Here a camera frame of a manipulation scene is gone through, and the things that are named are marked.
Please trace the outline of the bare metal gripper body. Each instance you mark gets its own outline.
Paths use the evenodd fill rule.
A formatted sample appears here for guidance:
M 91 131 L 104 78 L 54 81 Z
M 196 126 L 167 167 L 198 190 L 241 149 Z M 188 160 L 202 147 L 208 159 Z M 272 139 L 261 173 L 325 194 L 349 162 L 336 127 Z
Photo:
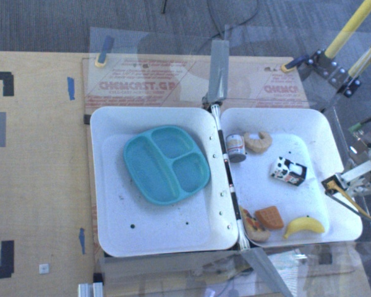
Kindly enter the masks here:
M 371 131 L 352 133 L 353 143 L 349 146 L 349 155 L 354 166 L 371 161 Z

